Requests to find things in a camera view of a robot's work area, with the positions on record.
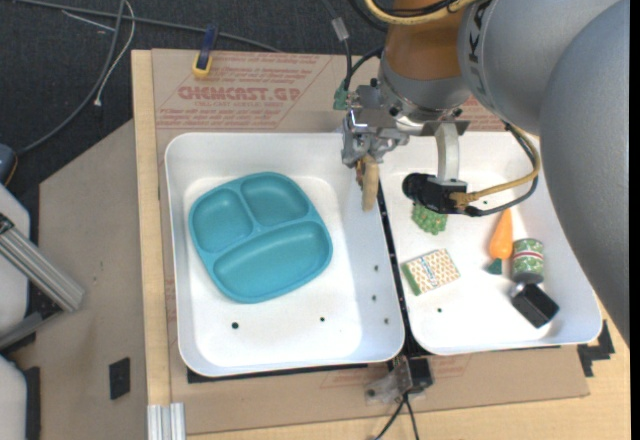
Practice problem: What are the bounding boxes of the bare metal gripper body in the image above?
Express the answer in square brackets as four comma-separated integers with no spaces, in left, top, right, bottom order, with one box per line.
[342,83,472,145]

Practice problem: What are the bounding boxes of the tan biscuit stick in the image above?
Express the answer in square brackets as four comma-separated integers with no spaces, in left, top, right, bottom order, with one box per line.
[358,154,381,213]

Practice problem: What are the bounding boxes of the green grapes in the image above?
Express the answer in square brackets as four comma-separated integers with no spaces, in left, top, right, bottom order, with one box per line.
[410,202,448,237]

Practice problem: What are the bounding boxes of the brown cardboard board red print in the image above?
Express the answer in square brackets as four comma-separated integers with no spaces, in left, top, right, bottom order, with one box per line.
[149,47,592,435]

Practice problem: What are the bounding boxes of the blue divided plate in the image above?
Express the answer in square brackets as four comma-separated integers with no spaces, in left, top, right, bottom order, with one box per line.
[187,170,335,306]

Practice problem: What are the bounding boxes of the green and orange patterned carton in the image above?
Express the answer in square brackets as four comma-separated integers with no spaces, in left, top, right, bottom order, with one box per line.
[400,248,462,298]

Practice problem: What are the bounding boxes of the orange carrot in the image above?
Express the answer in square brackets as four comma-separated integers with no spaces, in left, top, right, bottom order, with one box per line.
[485,207,515,276]

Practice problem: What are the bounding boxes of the green and white can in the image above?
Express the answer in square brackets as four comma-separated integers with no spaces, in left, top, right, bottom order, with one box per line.
[510,237,545,285]

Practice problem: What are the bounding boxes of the white plastic tray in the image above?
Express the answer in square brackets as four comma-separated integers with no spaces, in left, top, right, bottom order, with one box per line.
[164,130,407,378]
[377,127,604,357]

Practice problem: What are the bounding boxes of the black bottle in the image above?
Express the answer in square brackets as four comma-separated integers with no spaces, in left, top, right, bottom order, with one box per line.
[509,280,561,330]

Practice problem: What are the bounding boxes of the black cylinder on white bracket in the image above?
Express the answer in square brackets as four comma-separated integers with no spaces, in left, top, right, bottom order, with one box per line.
[401,123,470,216]

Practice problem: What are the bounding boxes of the black block with thin wires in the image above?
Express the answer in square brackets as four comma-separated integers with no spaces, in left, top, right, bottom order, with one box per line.
[392,356,435,395]

